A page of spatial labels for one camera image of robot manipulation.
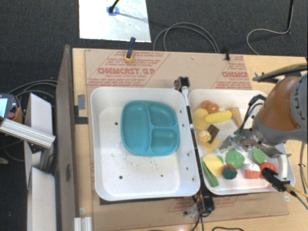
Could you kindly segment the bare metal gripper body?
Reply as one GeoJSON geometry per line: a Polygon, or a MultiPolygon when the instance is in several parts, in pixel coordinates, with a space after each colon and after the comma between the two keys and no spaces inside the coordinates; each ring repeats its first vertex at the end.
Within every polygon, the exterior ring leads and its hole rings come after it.
{"type": "Polygon", "coordinates": [[[243,129],[241,132],[234,134],[234,142],[241,146],[244,140],[255,140],[259,144],[259,149],[266,154],[269,158],[278,158],[285,155],[290,157],[287,153],[284,143],[273,143],[265,139],[261,133],[253,128],[243,129]]]}

